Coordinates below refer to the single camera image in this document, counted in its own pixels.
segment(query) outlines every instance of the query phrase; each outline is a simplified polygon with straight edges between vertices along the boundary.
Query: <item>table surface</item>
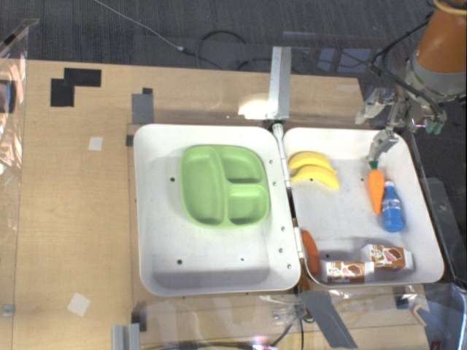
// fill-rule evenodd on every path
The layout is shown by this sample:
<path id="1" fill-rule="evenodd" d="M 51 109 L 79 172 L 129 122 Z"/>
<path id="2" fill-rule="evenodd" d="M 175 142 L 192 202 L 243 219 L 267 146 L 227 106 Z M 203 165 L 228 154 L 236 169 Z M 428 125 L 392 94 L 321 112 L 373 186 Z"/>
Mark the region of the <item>table surface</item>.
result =
<path id="1" fill-rule="evenodd" d="M 76 87 L 73 108 L 50 107 L 50 80 L 63 78 L 66 67 L 101 69 L 101 87 Z M 14 350 L 110 349 L 112 326 L 129 324 L 135 302 L 126 135 L 131 95 L 142 88 L 154 91 L 156 120 L 164 113 L 180 116 L 187 111 L 235 115 L 240 100 L 268 93 L 269 75 L 28 62 L 16 311 L 12 323 L 0 321 L 0 347 L 9 348 L 12 333 Z M 351 125 L 361 106 L 356 79 L 292 76 L 292 114 L 314 118 L 316 125 L 330 118 Z M 100 151 L 88 149 L 92 137 L 103 139 Z M 393 299 L 390 289 L 379 289 L 380 300 Z M 67 309 L 75 293 L 90 300 L 84 316 Z M 148 315 L 161 324 L 152 336 L 164 340 L 172 331 L 184 339 L 192 333 L 182 323 L 194 320 L 202 338 L 225 338 L 226 333 L 241 337 L 242 331 L 225 326 L 248 327 L 264 318 L 261 334 L 276 337 L 283 327 L 271 325 L 270 306 L 259 302 L 258 297 L 238 295 L 185 302 L 154 297 Z M 347 312 L 346 323 L 361 349 L 426 348 L 423 328 L 408 311 L 386 302 L 378 310 L 379 319 L 375 312 L 367 306 Z M 388 314 L 390 324 L 384 319 Z M 315 324 L 305 330 L 306 349 L 311 344 L 329 348 Z M 299 349 L 298 328 L 292 332 L 281 349 Z"/>

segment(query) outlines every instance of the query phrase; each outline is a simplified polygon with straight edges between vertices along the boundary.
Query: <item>metal bracket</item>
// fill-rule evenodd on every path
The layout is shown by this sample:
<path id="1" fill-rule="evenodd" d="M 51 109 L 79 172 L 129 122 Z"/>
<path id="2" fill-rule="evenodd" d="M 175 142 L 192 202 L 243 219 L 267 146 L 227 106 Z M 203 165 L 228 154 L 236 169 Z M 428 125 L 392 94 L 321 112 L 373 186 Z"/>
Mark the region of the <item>metal bracket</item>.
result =
<path id="1" fill-rule="evenodd" d="M 274 47 L 269 82 L 267 114 L 269 120 L 281 120 L 289 117 L 291 66 L 291 49 L 289 47 Z"/>
<path id="2" fill-rule="evenodd" d="M 394 93 L 387 98 L 384 97 L 385 93 L 387 93 L 385 88 L 375 88 L 371 92 L 371 95 L 365 100 L 363 109 L 355 116 L 356 125 L 363 124 L 367 119 L 375 118 L 387 105 L 393 105 L 397 101 L 397 96 Z"/>
<path id="3" fill-rule="evenodd" d="M 139 324 L 114 325 L 112 328 L 112 350 L 140 350 Z"/>
<path id="4" fill-rule="evenodd" d="M 373 138 L 370 146 L 370 153 L 366 157 L 367 160 L 378 160 L 379 156 L 387 152 L 399 139 L 395 136 L 392 130 L 381 130 Z"/>

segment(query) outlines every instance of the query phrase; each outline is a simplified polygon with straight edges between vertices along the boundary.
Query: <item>bottle label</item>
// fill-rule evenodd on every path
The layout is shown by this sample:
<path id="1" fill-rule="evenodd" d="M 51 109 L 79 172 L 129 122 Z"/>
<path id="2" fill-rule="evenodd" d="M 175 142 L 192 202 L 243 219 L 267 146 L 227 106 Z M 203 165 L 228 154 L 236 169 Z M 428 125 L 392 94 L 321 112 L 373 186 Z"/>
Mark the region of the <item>bottle label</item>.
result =
<path id="1" fill-rule="evenodd" d="M 391 198 L 390 200 L 384 200 L 382 202 L 382 210 L 401 210 L 401 202 L 397 198 Z"/>

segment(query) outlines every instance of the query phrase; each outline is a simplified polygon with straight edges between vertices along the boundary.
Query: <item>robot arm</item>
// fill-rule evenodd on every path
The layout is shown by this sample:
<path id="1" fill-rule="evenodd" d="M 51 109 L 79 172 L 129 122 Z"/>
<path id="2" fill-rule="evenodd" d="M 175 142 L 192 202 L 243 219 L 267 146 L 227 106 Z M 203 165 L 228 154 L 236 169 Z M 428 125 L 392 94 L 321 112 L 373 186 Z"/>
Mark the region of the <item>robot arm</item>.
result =
<path id="1" fill-rule="evenodd" d="M 376 89 L 358 112 L 355 123 L 376 117 L 386 106 L 391 112 L 386 128 L 375 137 L 369 160 L 389 150 L 397 142 L 394 128 L 439 134 L 447 119 L 441 104 L 466 97 L 466 6 L 467 0 L 433 0 L 436 9 L 429 21 L 378 52 L 371 68 L 401 86 L 399 94 L 384 97 L 385 89 Z M 386 55 L 401 40 L 427 26 L 417 49 L 407 61 L 405 79 L 394 75 L 385 65 Z M 381 66 L 376 59 L 381 58 Z"/>

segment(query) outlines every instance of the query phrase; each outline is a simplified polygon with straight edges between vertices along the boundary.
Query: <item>orange carrot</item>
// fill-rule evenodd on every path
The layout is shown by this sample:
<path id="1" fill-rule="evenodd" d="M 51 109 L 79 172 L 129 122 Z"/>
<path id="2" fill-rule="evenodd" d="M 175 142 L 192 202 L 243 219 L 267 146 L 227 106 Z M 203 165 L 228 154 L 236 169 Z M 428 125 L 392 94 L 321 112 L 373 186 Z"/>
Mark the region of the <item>orange carrot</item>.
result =
<path id="1" fill-rule="evenodd" d="M 301 231 L 301 240 L 306 250 L 306 265 L 308 266 L 309 272 L 312 275 L 317 275 L 320 272 L 320 254 L 318 253 L 316 243 L 312 235 L 306 230 Z"/>
<path id="2" fill-rule="evenodd" d="M 370 189 L 371 204 L 376 214 L 381 212 L 381 202 L 385 194 L 385 176 L 378 170 L 378 162 L 370 162 L 372 170 L 368 174 L 368 186 Z"/>

